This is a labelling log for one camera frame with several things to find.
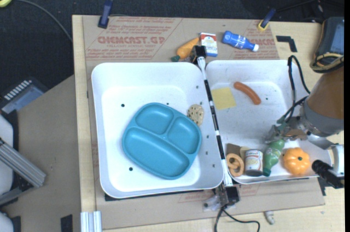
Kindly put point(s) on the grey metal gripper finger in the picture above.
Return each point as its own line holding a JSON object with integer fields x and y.
{"x": 296, "y": 135}
{"x": 270, "y": 134}

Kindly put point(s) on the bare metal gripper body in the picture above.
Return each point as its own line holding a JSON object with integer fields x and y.
{"x": 296, "y": 127}

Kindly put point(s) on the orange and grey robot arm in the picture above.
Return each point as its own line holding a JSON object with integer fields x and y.
{"x": 326, "y": 94}

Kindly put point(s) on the green bottle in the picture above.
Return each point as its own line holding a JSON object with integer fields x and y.
{"x": 272, "y": 157}

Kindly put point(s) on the orange pumpkin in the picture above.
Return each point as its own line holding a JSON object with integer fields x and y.
{"x": 296, "y": 161}

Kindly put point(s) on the white plastic tray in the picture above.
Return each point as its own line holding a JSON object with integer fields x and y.
{"x": 246, "y": 127}
{"x": 115, "y": 80}

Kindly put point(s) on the small white labelled can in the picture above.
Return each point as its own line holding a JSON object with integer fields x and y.
{"x": 253, "y": 162}

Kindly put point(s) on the brown bread slice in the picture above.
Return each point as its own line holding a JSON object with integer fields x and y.
{"x": 232, "y": 148}

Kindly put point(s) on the tan pretzel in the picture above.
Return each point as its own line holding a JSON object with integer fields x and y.
{"x": 235, "y": 168}

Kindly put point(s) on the orange sausage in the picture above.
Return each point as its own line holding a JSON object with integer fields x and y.
{"x": 247, "y": 92}

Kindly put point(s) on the yellow cheese slice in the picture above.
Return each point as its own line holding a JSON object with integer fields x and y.
{"x": 222, "y": 98}

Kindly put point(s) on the thin black and white rod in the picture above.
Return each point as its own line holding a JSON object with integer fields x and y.
{"x": 208, "y": 91}

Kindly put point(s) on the tan chocolate chip biscuit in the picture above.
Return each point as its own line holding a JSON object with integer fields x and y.
{"x": 196, "y": 113}

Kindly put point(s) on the blue bottle white cap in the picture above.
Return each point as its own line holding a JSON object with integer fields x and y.
{"x": 236, "y": 40}

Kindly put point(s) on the blue divided plate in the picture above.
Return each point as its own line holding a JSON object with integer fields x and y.
{"x": 161, "y": 143}

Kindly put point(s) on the white and orange carton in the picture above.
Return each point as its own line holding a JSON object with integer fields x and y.
{"x": 209, "y": 43}

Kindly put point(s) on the orange carrot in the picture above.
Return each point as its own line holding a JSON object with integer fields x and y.
{"x": 187, "y": 47}

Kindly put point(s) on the brown cardboard board red print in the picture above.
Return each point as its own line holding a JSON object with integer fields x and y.
{"x": 131, "y": 42}

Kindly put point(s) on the black cylinder on white bracket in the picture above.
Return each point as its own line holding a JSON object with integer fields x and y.
{"x": 325, "y": 169}

